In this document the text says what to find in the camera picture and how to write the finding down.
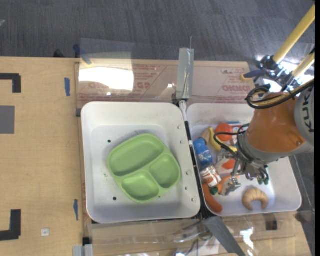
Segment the wooden board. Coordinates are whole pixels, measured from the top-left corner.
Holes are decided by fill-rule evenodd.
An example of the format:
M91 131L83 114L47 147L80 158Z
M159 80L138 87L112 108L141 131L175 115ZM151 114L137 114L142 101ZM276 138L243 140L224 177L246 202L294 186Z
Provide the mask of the wooden board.
M67 256L82 244L76 61L0 57L0 73L19 73L22 89L12 93L12 82L0 80L0 106L15 106L14 134L0 134L0 231L9 229L11 210L21 210L21 236L0 241L1 254Z

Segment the robotic arm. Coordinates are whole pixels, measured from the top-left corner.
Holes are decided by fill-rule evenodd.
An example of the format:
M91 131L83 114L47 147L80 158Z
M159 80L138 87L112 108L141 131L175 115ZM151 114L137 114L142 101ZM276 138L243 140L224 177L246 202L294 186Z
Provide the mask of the robotic arm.
M227 194L240 187L237 175L268 184L269 163L315 149L314 79L291 92L269 93L259 86L246 100L256 110L247 130L238 133L237 152L225 147L219 152L236 160Z

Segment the gray square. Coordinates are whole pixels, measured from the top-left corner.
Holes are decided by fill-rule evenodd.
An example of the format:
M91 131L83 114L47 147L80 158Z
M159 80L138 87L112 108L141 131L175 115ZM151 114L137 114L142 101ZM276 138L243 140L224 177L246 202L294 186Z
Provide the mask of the gray square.
M15 106L0 106L0 134L15 133Z

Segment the yellow tube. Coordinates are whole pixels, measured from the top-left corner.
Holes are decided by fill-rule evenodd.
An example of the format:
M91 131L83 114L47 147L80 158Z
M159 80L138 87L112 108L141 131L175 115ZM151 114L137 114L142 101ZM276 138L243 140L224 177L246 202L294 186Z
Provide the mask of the yellow tube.
M304 34L304 32L309 28L309 26L314 22L316 18L316 5L314 4L311 9L306 13L300 23L295 27L280 49L273 56L275 63L279 64L283 61L288 52L296 44L299 38Z
M313 63L315 63L315 54L316 52L309 54L307 57L304 58L304 60L296 67L294 71L292 71L292 76L295 79L298 79L300 76L302 76Z

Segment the wooden table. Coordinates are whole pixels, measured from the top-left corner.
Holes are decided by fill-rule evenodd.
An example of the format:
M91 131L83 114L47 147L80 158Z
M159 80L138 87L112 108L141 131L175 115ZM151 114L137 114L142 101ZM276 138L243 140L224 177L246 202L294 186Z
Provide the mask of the wooden table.
M75 115L78 62L74 58L0 57L0 73L21 76L21 93L12 92L12 81L0 80L0 106L14 106L15 114L14 134L0 134L0 234L15 226L10 226L11 210L21 211L21 234L18 239L0 241L1 255L67 256L72 255L73 246L82 244L79 120ZM230 221L226 222L233 227L241 220ZM262 236L255 243L259 255L270 255L271 248L272 255L311 255L301 224L294 215L290 222L289 235ZM245 250L246 243L239 242ZM97 245L96 255L104 255L105 249Z

